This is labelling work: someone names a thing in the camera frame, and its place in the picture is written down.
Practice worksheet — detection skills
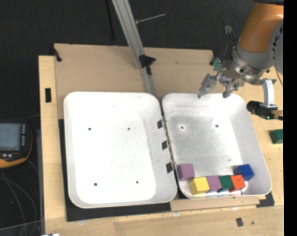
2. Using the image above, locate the black cylinder on white bracket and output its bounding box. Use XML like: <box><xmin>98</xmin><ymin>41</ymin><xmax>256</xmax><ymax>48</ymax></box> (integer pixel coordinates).
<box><xmin>246</xmin><ymin>79</ymin><xmax>280</xmax><ymax>120</ymax></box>

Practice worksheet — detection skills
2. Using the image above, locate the blue cube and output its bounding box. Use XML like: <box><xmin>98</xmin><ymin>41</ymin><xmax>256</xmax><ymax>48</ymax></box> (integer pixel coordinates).
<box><xmin>233</xmin><ymin>164</ymin><xmax>255</xmax><ymax>181</ymax></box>

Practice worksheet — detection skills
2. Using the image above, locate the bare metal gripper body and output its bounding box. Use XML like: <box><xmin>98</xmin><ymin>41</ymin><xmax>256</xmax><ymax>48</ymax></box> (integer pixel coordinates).
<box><xmin>217</xmin><ymin>55</ymin><xmax>269</xmax><ymax>86</ymax></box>

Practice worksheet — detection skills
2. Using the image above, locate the orange cube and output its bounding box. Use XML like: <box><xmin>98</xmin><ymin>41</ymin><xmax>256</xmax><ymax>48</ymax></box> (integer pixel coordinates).
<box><xmin>230</xmin><ymin>174</ymin><xmax>246</xmax><ymax>190</ymax></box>

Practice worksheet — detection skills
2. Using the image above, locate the white plastic tray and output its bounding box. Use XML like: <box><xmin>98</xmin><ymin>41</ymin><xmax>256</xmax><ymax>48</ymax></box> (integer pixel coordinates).
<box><xmin>161</xmin><ymin>92</ymin><xmax>273</xmax><ymax>200</ymax></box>
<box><xmin>63</xmin><ymin>91</ymin><xmax>178</xmax><ymax>209</ymax></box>

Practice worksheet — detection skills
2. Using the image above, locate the yellow cube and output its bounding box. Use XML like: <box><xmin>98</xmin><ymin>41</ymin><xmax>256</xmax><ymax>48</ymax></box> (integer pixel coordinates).
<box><xmin>189</xmin><ymin>177</ymin><xmax>210</xmax><ymax>196</ymax></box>

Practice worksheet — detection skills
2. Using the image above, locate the brown cardboard board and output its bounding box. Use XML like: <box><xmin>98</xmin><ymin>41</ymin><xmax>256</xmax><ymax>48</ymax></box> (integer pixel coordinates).
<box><xmin>54</xmin><ymin>43</ymin><xmax>267</xmax><ymax>212</ymax></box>

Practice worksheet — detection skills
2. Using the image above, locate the purple cube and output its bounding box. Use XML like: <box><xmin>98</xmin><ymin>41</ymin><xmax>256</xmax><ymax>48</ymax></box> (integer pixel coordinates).
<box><xmin>206</xmin><ymin>175</ymin><xmax>223</xmax><ymax>191</ymax></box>
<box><xmin>177</xmin><ymin>163</ymin><xmax>195</xmax><ymax>181</ymax></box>

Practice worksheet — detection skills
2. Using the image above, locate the green cube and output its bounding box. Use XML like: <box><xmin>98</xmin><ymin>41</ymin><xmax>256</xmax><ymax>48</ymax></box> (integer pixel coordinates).
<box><xmin>218</xmin><ymin>175</ymin><xmax>234</xmax><ymax>190</ymax></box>
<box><xmin>269</xmin><ymin>129</ymin><xmax>284</xmax><ymax>145</ymax></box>

